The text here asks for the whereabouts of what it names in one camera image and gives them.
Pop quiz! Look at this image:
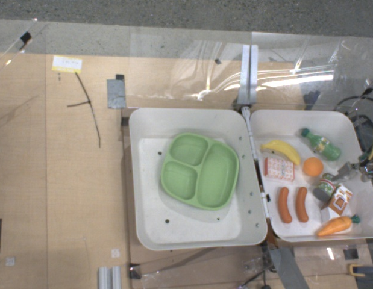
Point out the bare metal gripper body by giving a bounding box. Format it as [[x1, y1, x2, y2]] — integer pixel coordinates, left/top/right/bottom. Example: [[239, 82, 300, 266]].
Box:
[[356, 154, 373, 182]]

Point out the green can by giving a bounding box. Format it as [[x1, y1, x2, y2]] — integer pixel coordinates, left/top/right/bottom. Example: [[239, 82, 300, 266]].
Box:
[[312, 173, 337, 203]]

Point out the orange and white carton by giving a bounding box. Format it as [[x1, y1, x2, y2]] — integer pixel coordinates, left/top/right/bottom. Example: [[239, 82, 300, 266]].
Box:
[[320, 183, 354, 222]]

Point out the orange fruit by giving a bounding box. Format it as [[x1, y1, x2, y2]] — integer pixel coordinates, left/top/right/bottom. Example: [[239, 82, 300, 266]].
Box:
[[302, 157, 325, 178]]

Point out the green plastic bottle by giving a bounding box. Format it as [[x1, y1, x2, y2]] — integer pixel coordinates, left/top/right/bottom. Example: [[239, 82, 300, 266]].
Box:
[[300, 127, 342, 162]]

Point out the orange carrot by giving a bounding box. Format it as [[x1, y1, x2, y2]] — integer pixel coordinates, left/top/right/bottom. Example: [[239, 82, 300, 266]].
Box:
[[317, 214, 361, 238]]

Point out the orange sausage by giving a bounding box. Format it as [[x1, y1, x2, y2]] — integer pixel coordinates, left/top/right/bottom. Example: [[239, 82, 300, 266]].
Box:
[[277, 187, 293, 225], [295, 186, 310, 223]]

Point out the white plastic tray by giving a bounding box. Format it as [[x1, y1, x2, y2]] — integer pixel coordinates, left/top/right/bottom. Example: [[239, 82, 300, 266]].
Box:
[[249, 109, 373, 243], [128, 107, 268, 252]]

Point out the orange and white packet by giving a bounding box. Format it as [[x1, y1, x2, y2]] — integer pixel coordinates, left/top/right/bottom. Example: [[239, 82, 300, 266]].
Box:
[[263, 157, 295, 182]]

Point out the yellow banana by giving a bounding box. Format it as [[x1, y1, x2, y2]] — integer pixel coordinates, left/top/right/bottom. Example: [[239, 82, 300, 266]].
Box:
[[260, 139, 301, 166]]

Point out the thin black and white rod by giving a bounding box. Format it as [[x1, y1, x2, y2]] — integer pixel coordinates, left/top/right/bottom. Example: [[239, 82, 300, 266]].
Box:
[[240, 105, 272, 221]]

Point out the green divided plate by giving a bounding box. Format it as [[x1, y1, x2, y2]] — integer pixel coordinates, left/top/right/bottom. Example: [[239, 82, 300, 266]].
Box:
[[160, 132, 240, 211]]

